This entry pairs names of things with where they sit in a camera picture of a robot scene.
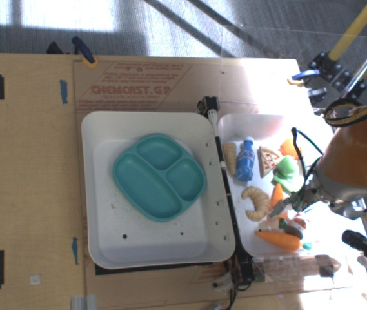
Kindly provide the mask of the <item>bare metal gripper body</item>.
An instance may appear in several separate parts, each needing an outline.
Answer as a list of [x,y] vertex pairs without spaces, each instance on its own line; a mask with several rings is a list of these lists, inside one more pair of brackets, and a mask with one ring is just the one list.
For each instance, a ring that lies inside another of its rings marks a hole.
[[319,187],[314,185],[304,185],[298,191],[292,192],[289,196],[292,209],[303,211],[313,203],[319,201]]

